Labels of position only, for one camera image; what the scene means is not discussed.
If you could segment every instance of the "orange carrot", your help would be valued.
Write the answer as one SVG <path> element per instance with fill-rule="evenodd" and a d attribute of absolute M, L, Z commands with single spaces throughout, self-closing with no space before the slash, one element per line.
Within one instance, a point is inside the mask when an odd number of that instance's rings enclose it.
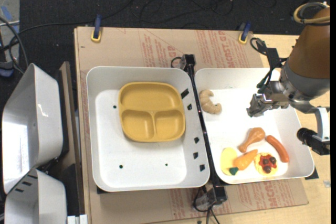
<path fill-rule="evenodd" d="M 235 175 L 238 170 L 245 170 L 247 166 L 251 164 L 254 157 L 257 156 L 258 150 L 249 151 L 242 156 L 239 156 L 233 161 L 235 167 L 230 168 L 229 171 L 231 174 Z"/>

